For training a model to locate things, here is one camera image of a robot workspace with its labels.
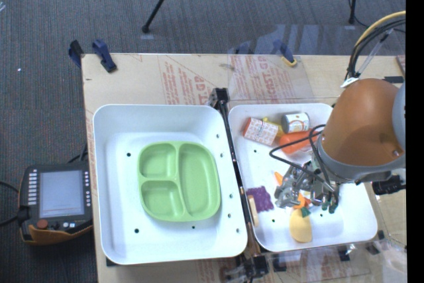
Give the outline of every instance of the green plate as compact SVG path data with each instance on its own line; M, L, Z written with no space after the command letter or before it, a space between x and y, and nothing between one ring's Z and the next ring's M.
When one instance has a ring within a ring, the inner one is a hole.
M144 210L163 221L207 219L221 204L215 159L194 142L145 146L138 156L138 184Z

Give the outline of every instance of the gray carpet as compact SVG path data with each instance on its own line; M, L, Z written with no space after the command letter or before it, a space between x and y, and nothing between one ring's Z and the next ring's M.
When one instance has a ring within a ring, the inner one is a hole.
M80 69L68 57L102 38L110 52L233 53L247 44L270 53L261 37L278 35L294 54L349 55L378 19L406 0L0 0L0 180L19 187L31 164L65 163L85 143ZM405 54L405 27L381 55ZM17 194L0 186L0 221L17 212ZM93 235L47 247L21 241L16 221L0 227L0 282L97 281Z

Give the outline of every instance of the white tray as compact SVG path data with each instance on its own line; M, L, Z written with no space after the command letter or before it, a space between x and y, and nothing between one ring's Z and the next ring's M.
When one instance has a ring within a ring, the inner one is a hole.
M322 103L238 105L230 110L229 125L244 190L264 186L274 206L273 209L258 214L259 224L254 227L257 241L269 251L281 252L367 241L377 232L376 216L364 185L343 184L339 206L334 214L323 211L320 207L313 206L310 209L312 241L295 241L289 230L292 209L277 207L274 199L278 186L274 172L278 171L284 175L289 165L269 156L271 146L248 140L242 135L249 117L267 117L270 121L278 123L284 113L306 112L311 127L314 127L325 124L331 110L331 106ZM308 152L295 152L288 156L279 150L275 155L300 164L311 160Z
M247 231L225 125L206 105L106 105L94 117L101 246L117 264L237 256ZM201 221L155 219L142 207L141 149L159 141L197 142L215 157L221 206Z

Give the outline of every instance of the table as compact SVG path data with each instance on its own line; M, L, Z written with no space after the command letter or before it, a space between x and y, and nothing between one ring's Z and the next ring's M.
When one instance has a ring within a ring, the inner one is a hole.
M294 68L275 55L112 53L111 56L117 65L117 70L111 73L105 71L98 55L84 54L81 57L99 281L138 282L143 277L143 282L221 282L223 269L234 267L233 258L140 266L107 265L99 232L93 114L102 105L110 103L203 105L216 87L228 88L232 101L279 103L281 100L304 100L332 105L343 91L340 85L344 80L348 56L297 56L298 63ZM395 56L374 57L362 74L362 78L385 76L402 76ZM380 229L395 243L406 245L405 190L378 198L372 193L370 186L368 191L379 225L382 226ZM296 282L292 280L295 271L297 270L297 275L302 275L298 260L299 257L293 260L295 264L290 267L292 272L271 271L259 282L274 282L273 279L278 276L284 277L284 282ZM358 271L351 268L353 271L348 274L352 276L349 282L362 282L366 280L366 275L371 275L374 279L381 276L383 282L385 270L381 270L380 266L385 267L385 263L367 265L369 270ZM311 272L308 274L309 278L303 277L302 280L307 282L316 274ZM330 272L326 275L339 282L337 274Z

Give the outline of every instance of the blue clip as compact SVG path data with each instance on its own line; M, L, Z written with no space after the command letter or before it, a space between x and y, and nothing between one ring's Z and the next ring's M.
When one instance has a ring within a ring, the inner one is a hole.
M71 45L68 49L69 57L72 59L72 61L81 68L81 55L84 54L84 51L82 50L79 42L77 40L74 40L71 42Z
M281 40L277 39L274 41L274 48L277 51L280 51L284 58L282 60L288 64L288 66L295 66L297 64L297 60L293 57L289 46L284 44Z
M107 49L107 45L101 39L94 40L93 43L94 52L102 58L101 64L108 72L112 72L116 70L117 66L112 60L112 57Z

